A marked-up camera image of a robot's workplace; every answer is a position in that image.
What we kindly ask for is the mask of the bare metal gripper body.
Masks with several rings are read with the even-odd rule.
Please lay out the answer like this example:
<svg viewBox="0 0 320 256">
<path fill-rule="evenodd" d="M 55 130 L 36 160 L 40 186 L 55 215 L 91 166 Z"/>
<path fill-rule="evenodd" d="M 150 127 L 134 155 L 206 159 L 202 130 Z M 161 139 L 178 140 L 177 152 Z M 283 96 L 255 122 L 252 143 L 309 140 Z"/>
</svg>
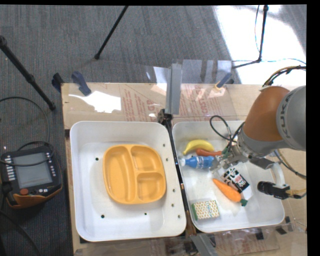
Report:
<svg viewBox="0 0 320 256">
<path fill-rule="evenodd" d="M 239 163 L 246 163 L 249 161 L 250 153 L 251 151 L 244 146 L 227 146 L 223 149 L 219 157 L 220 167 L 222 167 L 223 164 L 232 164 L 232 166 L 235 166 Z"/>
</svg>

